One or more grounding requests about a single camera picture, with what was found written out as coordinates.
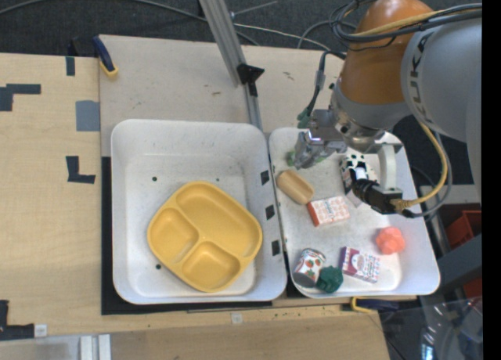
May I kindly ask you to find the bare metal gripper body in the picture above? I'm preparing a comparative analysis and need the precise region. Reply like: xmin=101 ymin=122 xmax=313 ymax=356
xmin=307 ymin=108 xmax=387 ymax=153

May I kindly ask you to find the light green toy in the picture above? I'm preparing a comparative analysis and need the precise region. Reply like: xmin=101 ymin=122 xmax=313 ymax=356
xmin=286 ymin=150 xmax=326 ymax=167

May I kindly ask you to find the black and white carton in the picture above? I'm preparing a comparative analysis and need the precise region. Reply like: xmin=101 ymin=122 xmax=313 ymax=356
xmin=339 ymin=152 xmax=377 ymax=196

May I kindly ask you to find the tan toy bread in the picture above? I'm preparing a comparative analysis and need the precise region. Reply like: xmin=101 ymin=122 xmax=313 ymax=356
xmin=276 ymin=169 xmax=315 ymax=206

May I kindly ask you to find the orange and white carton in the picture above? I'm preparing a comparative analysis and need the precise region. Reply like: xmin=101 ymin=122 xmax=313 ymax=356
xmin=306 ymin=195 xmax=351 ymax=229

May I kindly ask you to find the white plastic tray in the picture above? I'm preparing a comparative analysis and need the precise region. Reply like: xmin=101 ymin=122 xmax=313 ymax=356
xmin=268 ymin=126 xmax=442 ymax=299
xmin=110 ymin=118 xmax=289 ymax=306

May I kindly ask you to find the orange bumpy toy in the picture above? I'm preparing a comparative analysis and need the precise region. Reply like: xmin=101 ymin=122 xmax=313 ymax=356
xmin=375 ymin=225 xmax=405 ymax=256

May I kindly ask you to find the strawberry print can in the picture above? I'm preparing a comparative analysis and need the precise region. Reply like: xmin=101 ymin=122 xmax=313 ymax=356
xmin=293 ymin=248 xmax=327 ymax=288

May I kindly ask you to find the purple and white carton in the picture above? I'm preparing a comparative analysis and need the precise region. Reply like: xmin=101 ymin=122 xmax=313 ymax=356
xmin=338 ymin=246 xmax=382 ymax=284

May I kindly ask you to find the yellow divided plate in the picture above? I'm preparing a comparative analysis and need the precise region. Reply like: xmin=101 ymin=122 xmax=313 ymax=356
xmin=146 ymin=181 xmax=264 ymax=294

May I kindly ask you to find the dark green toy broccoli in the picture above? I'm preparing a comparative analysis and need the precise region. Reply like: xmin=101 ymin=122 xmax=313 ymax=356
xmin=315 ymin=265 xmax=344 ymax=294

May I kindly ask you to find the black cylinder on white bracket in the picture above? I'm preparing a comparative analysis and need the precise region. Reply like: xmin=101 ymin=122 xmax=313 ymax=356
xmin=351 ymin=142 xmax=405 ymax=215

